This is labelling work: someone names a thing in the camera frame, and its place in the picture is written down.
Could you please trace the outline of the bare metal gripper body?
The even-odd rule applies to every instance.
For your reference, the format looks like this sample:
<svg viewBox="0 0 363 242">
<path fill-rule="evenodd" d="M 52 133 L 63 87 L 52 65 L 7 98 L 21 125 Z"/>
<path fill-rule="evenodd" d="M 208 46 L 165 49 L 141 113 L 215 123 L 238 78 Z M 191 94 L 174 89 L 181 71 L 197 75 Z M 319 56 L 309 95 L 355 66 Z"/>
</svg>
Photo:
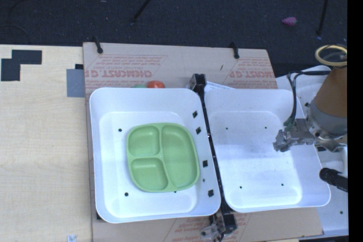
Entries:
<svg viewBox="0 0 363 242">
<path fill-rule="evenodd" d="M 293 145 L 314 145 L 326 150 L 342 150 L 347 145 L 340 140 L 344 134 L 334 133 L 313 118 L 297 118 L 293 126 Z"/>
</svg>

